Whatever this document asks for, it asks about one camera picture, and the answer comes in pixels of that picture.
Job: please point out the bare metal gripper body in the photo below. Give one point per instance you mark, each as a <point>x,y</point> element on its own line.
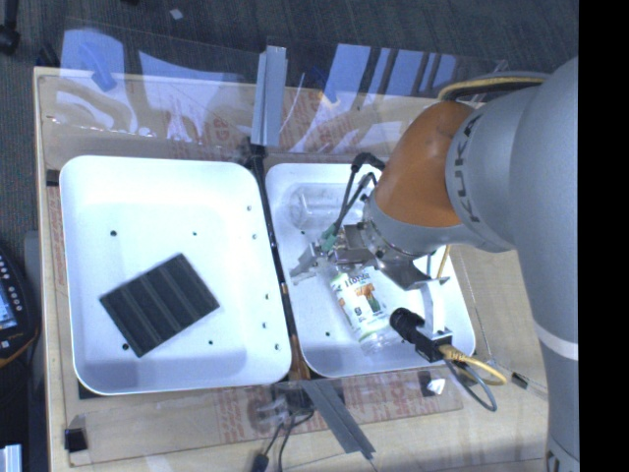
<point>361,246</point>

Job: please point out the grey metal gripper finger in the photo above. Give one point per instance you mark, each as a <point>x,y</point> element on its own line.
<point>303,259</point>
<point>314,272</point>

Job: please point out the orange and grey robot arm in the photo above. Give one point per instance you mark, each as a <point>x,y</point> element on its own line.
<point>496,175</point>

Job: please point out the thin black and white rod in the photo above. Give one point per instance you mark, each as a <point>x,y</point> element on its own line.
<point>278,263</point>

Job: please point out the clear plastic bottle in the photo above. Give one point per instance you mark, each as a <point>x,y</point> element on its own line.
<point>310,207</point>

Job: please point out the clear bottle, green orange label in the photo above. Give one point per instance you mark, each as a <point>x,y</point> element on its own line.
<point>362,303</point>

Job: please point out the white plastic tray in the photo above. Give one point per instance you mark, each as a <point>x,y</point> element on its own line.
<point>314,332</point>
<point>162,204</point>

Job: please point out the black ribbed flat panel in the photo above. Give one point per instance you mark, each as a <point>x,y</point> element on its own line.
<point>159,305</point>

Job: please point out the brown cardboard board, red print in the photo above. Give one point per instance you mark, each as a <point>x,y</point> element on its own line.
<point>147,426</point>

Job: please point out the black cylinder on white bracket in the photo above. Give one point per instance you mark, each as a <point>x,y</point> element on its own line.
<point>412,328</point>

